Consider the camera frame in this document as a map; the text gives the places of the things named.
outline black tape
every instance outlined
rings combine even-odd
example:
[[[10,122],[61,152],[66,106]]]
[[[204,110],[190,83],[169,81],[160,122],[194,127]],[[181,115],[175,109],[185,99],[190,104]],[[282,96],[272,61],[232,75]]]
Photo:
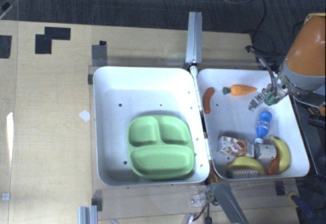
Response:
[[[107,65],[107,46],[106,45],[92,45],[92,65],[106,66]]]
[[[70,40],[70,31],[68,27],[45,27],[46,39]]]
[[[11,52],[12,36],[0,35],[0,59],[8,59]]]
[[[35,35],[35,54],[51,54],[52,41],[45,35]]]
[[[284,196],[285,195],[285,187],[283,181],[275,181],[274,187],[277,196]]]
[[[103,210],[102,199],[100,199],[100,198],[92,198],[92,206],[94,206],[94,205],[97,206],[97,211],[102,211]]]
[[[10,3],[9,2],[5,2],[2,6],[1,6],[1,9],[3,11],[6,11],[7,9],[10,8]]]
[[[88,84],[89,85],[92,85],[93,84],[93,77],[94,77],[94,75],[88,74]]]

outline yellow banana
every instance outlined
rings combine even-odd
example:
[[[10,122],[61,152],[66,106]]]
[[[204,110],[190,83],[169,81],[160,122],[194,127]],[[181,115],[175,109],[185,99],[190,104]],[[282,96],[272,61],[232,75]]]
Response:
[[[259,176],[265,175],[265,170],[259,161],[248,156],[238,156],[231,164],[228,165],[228,170],[232,169],[252,169],[258,172]]]
[[[282,140],[271,136],[270,140],[274,142],[276,149],[278,149],[280,154],[280,163],[279,163],[279,173],[285,171],[290,166],[290,151],[286,143]]]

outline black cable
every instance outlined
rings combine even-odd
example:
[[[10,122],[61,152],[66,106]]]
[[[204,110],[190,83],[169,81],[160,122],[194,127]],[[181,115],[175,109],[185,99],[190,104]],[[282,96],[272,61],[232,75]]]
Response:
[[[212,224],[212,223],[213,223],[213,220],[209,216],[209,203],[208,203],[208,206],[207,206],[207,217],[204,220],[204,224]]]
[[[255,38],[257,36],[257,33],[259,32],[259,29],[262,25],[262,23],[264,22],[265,20],[265,17],[266,17],[266,13],[267,13],[267,7],[266,7],[266,3],[265,3],[265,0],[261,0],[262,3],[263,3],[263,15],[262,17],[260,18],[260,21],[257,25],[257,27],[255,29],[248,29],[248,30],[245,30],[245,31],[242,31],[241,33],[249,33],[249,32],[253,32],[252,34],[252,37],[251,37],[251,40],[253,42],[253,45],[255,45]],[[272,44],[272,52],[274,52],[274,43],[273,43],[273,40],[271,39],[271,37],[269,35],[266,35],[268,37],[268,39],[270,40],[271,44]],[[261,51],[261,50],[258,50],[257,51],[262,54],[263,56],[266,56],[266,57],[278,57],[279,55],[278,54],[273,54],[273,53],[269,53],[269,52],[266,52],[266,51]]]
[[[271,80],[271,91],[272,91],[273,95],[275,95],[276,90],[277,90],[277,84],[276,84],[276,79],[273,75],[273,72],[272,72],[269,64],[264,59],[264,57],[256,51],[256,49],[253,46],[247,46],[246,50],[248,52],[253,53],[256,56],[256,58],[258,58],[259,62],[268,70],[270,80]]]
[[[197,215],[196,217],[194,217],[193,221],[195,221],[195,220],[197,220],[197,219],[200,218],[200,216],[204,213],[204,211],[205,211],[205,209],[207,208],[207,206],[208,206],[209,203],[206,203],[206,204],[204,205],[204,207],[203,207],[202,210],[198,213],[198,215]]]
[[[263,12],[263,15],[262,15],[262,17],[261,17],[261,19],[260,19],[260,21],[259,21],[259,23],[258,23],[256,29],[253,30],[253,31],[254,31],[254,33],[253,33],[253,35],[252,35],[252,42],[253,42],[253,43],[254,43],[254,40],[255,40],[255,37],[256,37],[257,31],[259,30],[259,28],[260,28],[260,26],[262,25],[262,23],[263,23],[263,21],[264,21],[264,19],[265,19],[265,16],[266,16],[266,3],[265,3],[264,0],[261,0],[261,1],[262,1],[262,3],[263,3],[263,6],[264,6],[264,12]]]

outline toy carrot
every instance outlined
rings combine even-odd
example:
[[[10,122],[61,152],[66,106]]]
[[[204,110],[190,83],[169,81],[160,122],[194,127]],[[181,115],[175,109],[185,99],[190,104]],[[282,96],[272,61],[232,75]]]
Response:
[[[246,94],[250,94],[252,92],[257,91],[257,88],[249,87],[249,86],[242,86],[242,85],[233,85],[230,88],[224,87],[223,94],[229,94],[233,96],[242,96]]]

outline green plate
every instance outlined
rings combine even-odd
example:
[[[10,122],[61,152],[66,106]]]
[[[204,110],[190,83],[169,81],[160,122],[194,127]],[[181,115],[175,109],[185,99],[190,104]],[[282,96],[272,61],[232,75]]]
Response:
[[[142,116],[129,124],[128,156],[132,170],[152,180],[174,179],[195,165],[188,126],[173,116]]]

